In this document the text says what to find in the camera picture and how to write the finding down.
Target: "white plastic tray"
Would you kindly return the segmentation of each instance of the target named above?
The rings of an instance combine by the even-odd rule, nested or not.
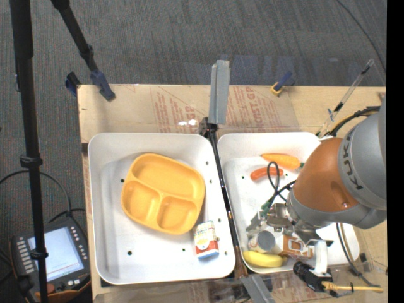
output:
[[[251,219],[257,215],[258,209],[273,195],[273,188],[268,178],[252,181],[249,174],[256,168],[268,165],[260,154],[263,153],[288,153],[294,155],[301,162],[305,162],[313,150],[319,145],[317,136],[311,133],[229,133],[218,140],[218,152],[223,170],[226,190],[233,211],[237,238],[242,251],[248,250],[248,237],[246,228],[251,224]],[[280,188],[294,181],[298,171],[284,169],[285,175],[280,179]],[[269,228],[275,237],[279,233]],[[352,256],[359,256],[359,243],[351,225],[344,224],[344,231]],[[326,240],[334,240],[328,248],[328,265],[345,264],[347,260],[343,253],[335,223],[319,229],[318,235]],[[289,259],[285,266],[279,268],[257,268],[246,263],[247,267],[256,273],[274,273],[278,271],[292,270],[295,261]],[[315,260],[307,263],[315,266]]]
[[[122,210],[121,179],[133,160],[155,152],[184,162],[205,180],[197,223],[212,220],[219,255],[198,259],[193,231],[170,235],[132,221]],[[235,265],[234,249],[210,142],[198,134],[102,133],[88,145],[95,241],[100,276],[115,285],[223,278]]]

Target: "black connector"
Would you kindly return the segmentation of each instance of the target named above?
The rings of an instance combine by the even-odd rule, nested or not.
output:
[[[332,276],[319,277],[311,272],[314,267],[298,261],[293,266],[293,272],[315,292],[325,292],[321,282],[332,282]]]

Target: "gray floor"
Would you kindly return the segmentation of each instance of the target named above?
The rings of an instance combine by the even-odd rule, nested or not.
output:
[[[230,61],[231,85],[272,85],[291,71],[295,85],[350,86],[368,60],[362,86],[386,86],[387,0],[70,0],[109,83],[210,84],[211,66]],[[50,0],[31,0],[41,170],[58,178],[74,208],[84,207],[77,103],[64,86],[90,72]],[[0,0],[0,178],[20,170],[25,152],[15,90],[9,0]],[[66,209],[42,179],[44,218]],[[32,228],[28,176],[0,185],[0,248]],[[81,212],[74,215],[85,228]],[[0,277],[9,266],[0,261]],[[2,302],[24,302],[11,275]],[[87,291],[75,302],[90,302]]]

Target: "tripod leg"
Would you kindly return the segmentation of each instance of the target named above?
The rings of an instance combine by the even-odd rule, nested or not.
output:
[[[100,93],[107,99],[111,100],[115,97],[110,86],[105,79],[104,74],[99,71],[94,61],[94,51],[91,45],[88,45],[84,35],[77,23],[76,18],[70,8],[70,0],[51,0],[53,6],[60,12],[64,23],[66,24],[76,46],[79,50],[80,56],[85,60],[87,66],[90,68],[91,79],[93,83],[101,86]]]
[[[38,261],[40,295],[42,302],[48,302],[45,259],[44,219],[42,215],[42,192],[39,167],[42,159],[39,153],[37,114],[33,88],[33,39],[30,0],[10,0],[11,24],[13,27],[16,72],[21,93],[26,155],[20,157],[22,167],[28,168],[30,176],[35,249],[31,258]]]

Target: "table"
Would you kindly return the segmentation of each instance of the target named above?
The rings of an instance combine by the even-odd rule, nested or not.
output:
[[[210,86],[207,85],[111,85],[116,99],[106,101],[95,85],[78,87],[78,111],[81,142],[83,144],[83,172],[85,181],[86,217],[90,246],[92,295],[94,302],[209,302],[209,282],[164,284],[159,288],[153,284],[101,286],[94,258],[93,220],[91,192],[88,175],[86,146],[101,132],[154,132],[195,133],[198,123],[207,117]],[[226,125],[220,125],[222,133],[307,131],[316,133],[326,120],[328,109],[334,109],[342,99],[346,86],[285,86],[279,96],[270,93],[269,86],[230,86]],[[385,87],[358,87],[347,100],[336,120],[370,105],[380,105]],[[357,118],[344,125],[338,135],[363,120]],[[374,283],[380,284],[383,294],[360,291],[335,300],[336,302],[388,301],[387,286],[387,222],[369,230],[355,229],[361,250],[366,253],[372,266]],[[297,302],[322,299],[307,287],[300,291],[290,278],[279,277],[278,291],[273,292],[277,302]],[[334,281],[345,283],[345,280]],[[358,278],[354,285],[364,285]]]

